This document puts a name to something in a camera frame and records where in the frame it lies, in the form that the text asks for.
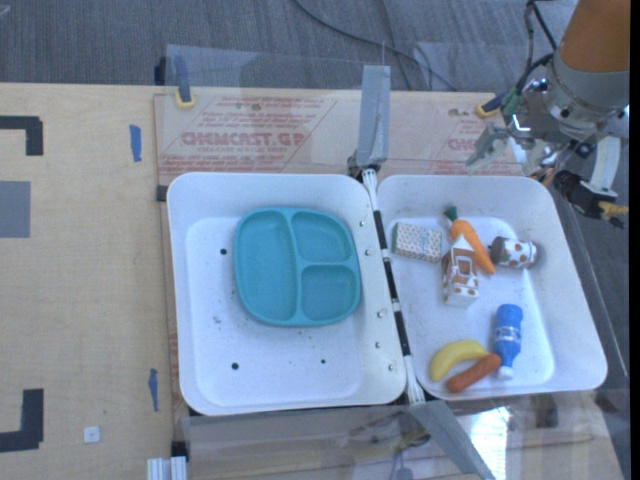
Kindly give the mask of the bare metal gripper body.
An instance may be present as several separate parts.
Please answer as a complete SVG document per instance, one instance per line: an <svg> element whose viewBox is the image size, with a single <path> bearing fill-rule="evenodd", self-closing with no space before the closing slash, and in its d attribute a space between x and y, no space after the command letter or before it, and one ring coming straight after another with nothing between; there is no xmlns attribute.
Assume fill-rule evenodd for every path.
<svg viewBox="0 0 640 480"><path fill-rule="evenodd" d="M620 112L620 106L593 104L559 87L525 91L508 112L508 132L522 149L558 149L572 141L593 142Z"/></svg>

